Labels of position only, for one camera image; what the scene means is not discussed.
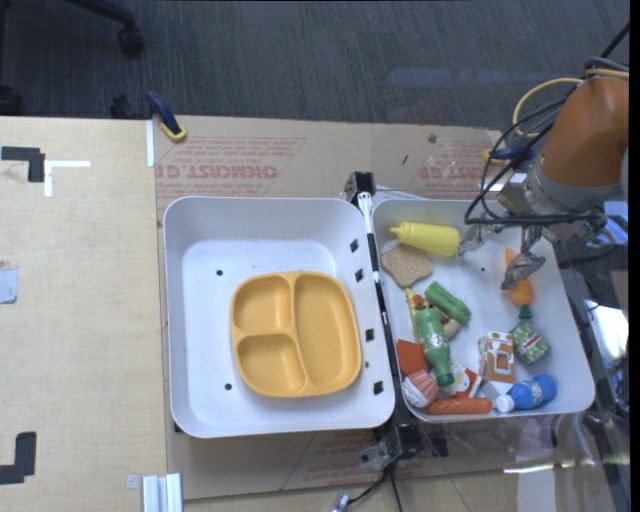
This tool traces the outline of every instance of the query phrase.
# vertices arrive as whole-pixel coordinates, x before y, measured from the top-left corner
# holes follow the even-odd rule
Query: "yellow divided plate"
[[[279,272],[246,280],[231,300],[231,337],[242,378],[262,395],[333,393],[360,372],[353,306],[327,274]]]

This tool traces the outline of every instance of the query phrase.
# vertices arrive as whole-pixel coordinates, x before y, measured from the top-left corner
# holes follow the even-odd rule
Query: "blue water bottle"
[[[514,409],[533,409],[553,400],[557,392],[556,381],[549,375],[540,373],[529,380],[514,384],[506,395],[496,398],[495,407],[503,413]]]

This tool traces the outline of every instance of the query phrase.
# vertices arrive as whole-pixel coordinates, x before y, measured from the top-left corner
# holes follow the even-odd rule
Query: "toy carrot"
[[[504,257],[507,262],[507,267],[516,257],[515,253],[507,247],[504,252]],[[531,283],[528,279],[519,281],[513,288],[509,290],[509,298],[516,306],[529,305],[533,300],[533,290]]]

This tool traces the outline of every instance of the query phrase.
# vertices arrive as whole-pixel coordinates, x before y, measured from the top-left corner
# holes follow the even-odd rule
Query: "chair caster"
[[[0,115],[10,116],[20,113],[22,96],[11,87],[0,85]]]
[[[118,31],[120,50],[128,56],[138,55],[144,49],[144,39],[139,28],[123,28]]]

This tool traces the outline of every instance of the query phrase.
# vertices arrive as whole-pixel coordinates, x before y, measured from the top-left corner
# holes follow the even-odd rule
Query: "yellow mustard bottle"
[[[440,256],[453,256],[460,244],[460,233],[451,226],[425,224],[421,222],[401,222],[392,227],[391,232],[403,244]]]

